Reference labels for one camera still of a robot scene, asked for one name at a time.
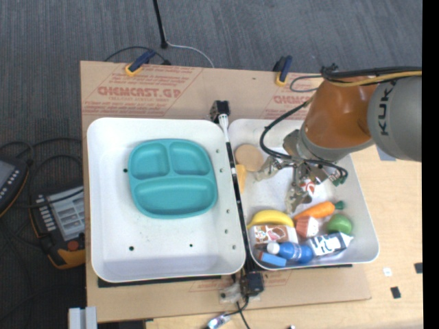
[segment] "orange carrot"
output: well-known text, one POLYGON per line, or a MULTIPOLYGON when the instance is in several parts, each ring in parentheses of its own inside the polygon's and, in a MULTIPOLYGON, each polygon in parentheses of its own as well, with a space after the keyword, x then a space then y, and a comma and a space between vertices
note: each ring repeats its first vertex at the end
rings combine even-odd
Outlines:
POLYGON ((301 218, 304 216, 311 216, 316 219, 323 218, 332 215, 334 213, 334 210, 335 210, 335 205, 332 202, 330 201, 320 202, 319 204, 316 204, 302 211, 298 215, 295 215, 293 219, 297 220, 297 218, 301 218))

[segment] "wooden table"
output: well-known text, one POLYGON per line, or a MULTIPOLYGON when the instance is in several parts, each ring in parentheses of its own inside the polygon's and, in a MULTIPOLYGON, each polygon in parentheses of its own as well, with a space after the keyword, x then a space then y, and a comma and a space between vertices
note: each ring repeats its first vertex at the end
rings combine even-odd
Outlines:
MULTIPOLYGON (((86 129, 92 120, 112 116, 108 109, 104 109, 107 111, 106 114, 99 112, 99 108, 102 109, 98 101, 99 96, 106 96, 102 93, 103 91, 99 90, 99 87, 104 85, 108 90, 108 80, 116 72, 119 72, 115 77, 120 83, 121 77, 123 78, 121 73, 123 66, 108 62, 82 63, 84 142, 86 129), (93 112, 89 108, 84 111, 86 101, 97 106, 94 108, 98 110, 93 112)), ((174 89, 178 89, 177 93, 184 96, 181 96, 178 101, 169 103, 166 111, 160 116, 164 117, 166 114, 169 118, 200 118, 200 116, 194 116, 194 113, 199 113, 200 109, 191 100, 191 97, 201 96, 200 89, 205 91, 208 89, 209 96, 212 96, 201 101, 204 105, 206 102, 210 103, 212 99, 227 99, 227 94, 230 96, 238 92, 248 92, 254 98, 251 109, 248 109, 249 106, 244 109, 235 106, 233 110, 237 118, 271 118, 268 114, 276 115, 275 110, 277 111, 276 108, 271 108, 271 105, 282 106, 284 111, 289 109, 286 101, 283 103, 275 101, 276 96, 277 99, 282 98, 279 97, 281 94, 278 87, 274 85, 271 72, 190 69, 193 71, 192 76, 188 77, 186 74, 180 83, 174 84, 174 89), (189 85, 182 85, 184 81, 187 81, 189 85), (181 112, 179 106, 185 110, 184 113, 181 112)), ((155 74, 157 68, 146 68, 145 72, 147 71, 150 75, 155 74)), ((120 111, 121 108, 113 115, 118 117, 156 116, 121 113, 120 111)), ((376 147, 369 147, 354 153, 352 158, 379 239, 379 256, 371 263, 355 265, 351 269, 300 270, 292 273, 299 282, 306 284, 305 290, 308 289, 308 295, 303 297, 303 289, 301 289, 302 293, 295 293, 294 287, 288 282, 284 287, 278 287, 277 292, 274 288, 267 289, 267 295, 265 296, 264 292, 262 300, 251 303, 248 310, 244 312, 252 329, 286 329, 289 326, 295 326, 297 329, 423 327, 421 163, 381 160, 376 147), (282 298, 275 300, 276 294, 280 294, 279 297, 282 298)), ((88 177, 86 145, 84 146, 84 161, 84 173, 85 177, 88 177)), ((86 214, 89 219, 87 181, 84 183, 84 189, 86 214)), ((191 303, 192 297, 188 295, 185 287, 192 285, 182 283, 99 288, 97 276, 91 267, 89 237, 87 239, 88 306, 97 307, 99 321, 154 317, 154 321, 147 323, 148 329, 203 328, 212 317, 223 311, 234 310, 232 305, 218 304, 215 289, 199 293, 194 303, 191 303), (174 290, 175 296, 169 294, 174 290)), ((224 327, 245 328, 239 315, 233 316, 224 327)))

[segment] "banana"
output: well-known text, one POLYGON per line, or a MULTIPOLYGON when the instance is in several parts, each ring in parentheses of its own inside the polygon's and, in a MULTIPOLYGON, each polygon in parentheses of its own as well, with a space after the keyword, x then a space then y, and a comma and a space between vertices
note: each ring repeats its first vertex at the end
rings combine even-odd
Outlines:
POLYGON ((286 213, 278 210, 262 210, 253 216, 252 221, 247 225, 247 229, 264 224, 294 227, 293 220, 286 213))

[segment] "dark gray carpet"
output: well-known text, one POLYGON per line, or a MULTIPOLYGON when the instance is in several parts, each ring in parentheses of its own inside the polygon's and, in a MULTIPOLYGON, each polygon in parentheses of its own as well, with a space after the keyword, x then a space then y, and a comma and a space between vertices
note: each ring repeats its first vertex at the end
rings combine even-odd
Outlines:
MULTIPOLYGON (((203 51, 217 68, 270 71, 287 54, 293 70, 306 73, 333 62, 342 70, 422 66, 423 0, 158 3, 168 41, 203 51)), ((152 0, 0 0, 0 146, 80 137, 80 60, 143 45, 172 64, 210 66, 194 51, 160 49, 160 43, 152 0)), ((112 60, 140 54, 127 51, 112 60)), ((22 149, 11 145, 0 154, 22 149)), ((36 161, 80 153, 76 143, 56 142, 39 147, 36 161)), ((74 162, 56 160, 18 203, 27 202, 32 189, 79 176, 74 162)), ((84 268, 52 267, 34 247, 26 210, 12 208, 0 223, 0 328, 66 328, 68 308, 86 304, 84 268)))

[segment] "cardboard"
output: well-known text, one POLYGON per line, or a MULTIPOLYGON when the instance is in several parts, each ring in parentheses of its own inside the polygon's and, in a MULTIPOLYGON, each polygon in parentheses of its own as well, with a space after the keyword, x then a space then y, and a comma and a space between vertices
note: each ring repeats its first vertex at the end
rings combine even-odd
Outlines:
MULTIPOLYGON (((126 64, 81 62, 84 203, 86 235, 90 235, 90 199, 86 131, 101 117, 209 119, 215 100, 230 103, 235 119, 275 119, 309 99, 312 93, 292 93, 289 83, 301 73, 290 73, 287 85, 275 84, 276 74, 264 71, 201 69, 145 65, 139 74, 125 74, 126 64)), ((296 88, 315 88, 320 78, 301 80, 296 88)), ((290 119, 303 120, 307 109, 290 119)), ((220 289, 231 278, 99 288, 91 267, 90 239, 86 238, 87 306, 97 307, 99 322, 235 309, 220 303, 220 289)), ((370 298, 362 265, 264 272, 265 291, 248 308, 344 302, 370 298)))

